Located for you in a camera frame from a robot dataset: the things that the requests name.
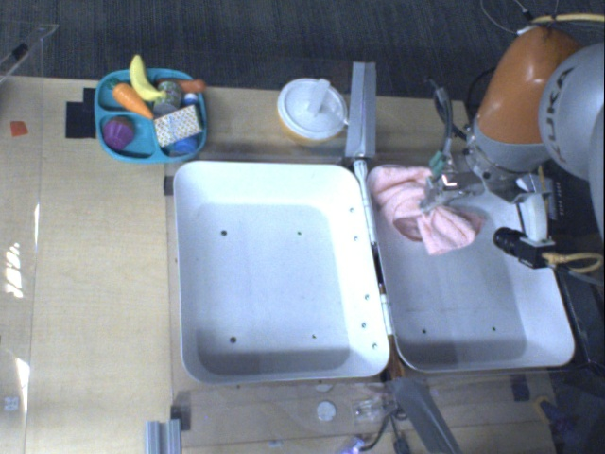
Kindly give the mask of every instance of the white lid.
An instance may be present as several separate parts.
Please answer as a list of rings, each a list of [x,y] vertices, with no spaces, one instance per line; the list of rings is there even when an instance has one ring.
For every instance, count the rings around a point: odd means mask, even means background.
[[[309,140],[326,140],[342,131],[347,105],[325,79],[296,79],[279,95],[277,110],[293,132]]]

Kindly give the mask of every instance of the patterned block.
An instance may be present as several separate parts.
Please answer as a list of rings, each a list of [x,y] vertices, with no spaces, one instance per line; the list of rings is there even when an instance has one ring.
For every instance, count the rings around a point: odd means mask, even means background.
[[[154,119],[153,125],[162,148],[201,132],[201,122],[195,105]]]

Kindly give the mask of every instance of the toy banana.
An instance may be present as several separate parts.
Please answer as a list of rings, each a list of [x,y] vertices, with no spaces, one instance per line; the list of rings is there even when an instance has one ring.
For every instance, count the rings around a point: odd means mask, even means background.
[[[159,91],[147,79],[147,70],[143,59],[138,54],[130,63],[130,84],[144,101],[155,101],[165,98],[166,92]]]

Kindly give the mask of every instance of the dark floor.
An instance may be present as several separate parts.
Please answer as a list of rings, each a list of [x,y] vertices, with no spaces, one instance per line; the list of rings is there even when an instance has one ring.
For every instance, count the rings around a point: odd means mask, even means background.
[[[375,61],[378,92],[429,96],[427,76],[464,98],[513,35],[480,0],[1,0],[0,21],[55,23],[47,74],[99,79],[134,53],[217,86],[277,89],[323,76],[347,92],[352,61]],[[534,15],[556,0],[520,0]],[[504,26],[525,23],[510,0],[486,0]],[[560,0],[559,13],[603,13],[604,0]],[[602,32],[575,28],[585,42]]]

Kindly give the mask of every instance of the pink towel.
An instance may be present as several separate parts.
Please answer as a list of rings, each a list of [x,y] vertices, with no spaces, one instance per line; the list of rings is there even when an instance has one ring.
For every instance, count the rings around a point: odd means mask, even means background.
[[[422,241],[431,255],[471,244],[483,218],[472,212],[438,206],[428,214],[420,210],[428,168],[379,166],[368,176],[368,186],[380,212],[404,236]]]

